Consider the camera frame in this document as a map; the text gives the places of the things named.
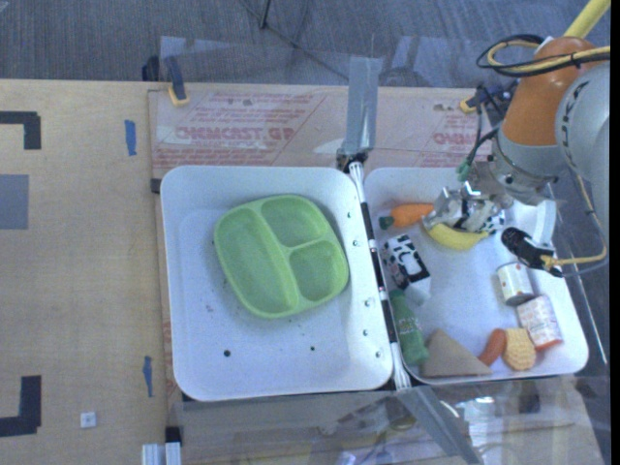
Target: yellow pole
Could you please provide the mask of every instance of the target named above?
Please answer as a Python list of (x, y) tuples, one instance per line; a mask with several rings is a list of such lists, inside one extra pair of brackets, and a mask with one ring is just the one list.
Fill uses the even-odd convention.
[(611, 0), (590, 0), (564, 36), (585, 38), (611, 5)]

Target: beige table surface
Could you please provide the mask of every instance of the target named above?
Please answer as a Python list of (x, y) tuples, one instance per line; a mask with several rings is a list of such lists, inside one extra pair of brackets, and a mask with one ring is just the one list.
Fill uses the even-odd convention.
[[(164, 335), (161, 222), (150, 178), (169, 169), (162, 160), (158, 167), (151, 164), (153, 98), (165, 87), (0, 80), (0, 110), (36, 111), (43, 144), (41, 150), (24, 150), (22, 127), (0, 124), (0, 173), (29, 176), (27, 229), (0, 230), (0, 418), (17, 414), (21, 377), (40, 375), (43, 383), (41, 427), (36, 434), (0, 438), (2, 464), (138, 463), (143, 444), (164, 443), (178, 388)], [(402, 95), (419, 100), (428, 93), (408, 91), (388, 91), (380, 102), (400, 98), (397, 110), (406, 111), (411, 102), (403, 103)], [(335, 99), (321, 105), (335, 107), (302, 127), (318, 131), (330, 118), (344, 126), (337, 114), (346, 106), (346, 91), (320, 93)], [(468, 149), (460, 133), (471, 135), (476, 121), (454, 114), (462, 94), (436, 91), (439, 102), (418, 102), (422, 110), (446, 112), (437, 121), (415, 119), (418, 127), (426, 122), (431, 134), (444, 135), (421, 150), (418, 165), (451, 164)], [(126, 120), (136, 126), (133, 156)], [(403, 126), (412, 124), (402, 115), (380, 122), (395, 136), (404, 136)], [(330, 146), (333, 136), (323, 142)], [(394, 150), (397, 136), (393, 143), (381, 156), (404, 165), (406, 159)], [(321, 150), (312, 152), (317, 160), (300, 162), (299, 154), (307, 153), (307, 147), (298, 147), (281, 165), (328, 163)], [(152, 396), (142, 372), (145, 357), (152, 361)], [(582, 403), (575, 405), (580, 425), (574, 436), (584, 443), (579, 449), (599, 463), (591, 429), (582, 425)], [(80, 428), (83, 412), (96, 412), (95, 428)]]

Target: gray square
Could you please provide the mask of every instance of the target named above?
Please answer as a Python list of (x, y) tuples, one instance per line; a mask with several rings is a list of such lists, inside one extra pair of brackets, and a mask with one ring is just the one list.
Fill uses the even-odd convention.
[(28, 229), (28, 175), (0, 174), (0, 229)]

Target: brown triangular block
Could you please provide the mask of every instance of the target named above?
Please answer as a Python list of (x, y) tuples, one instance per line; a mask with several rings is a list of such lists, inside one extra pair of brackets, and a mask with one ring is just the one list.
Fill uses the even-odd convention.
[(422, 377), (486, 376), (492, 373), (484, 363), (442, 329), (436, 329), (426, 343), (429, 357), (421, 367)]

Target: white can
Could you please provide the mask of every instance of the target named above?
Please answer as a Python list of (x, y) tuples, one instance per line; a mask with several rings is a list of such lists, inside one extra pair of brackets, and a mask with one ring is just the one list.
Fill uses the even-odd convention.
[(527, 266), (523, 263), (510, 262), (500, 265), (497, 267), (497, 276), (507, 305), (520, 305), (536, 296), (527, 273)]

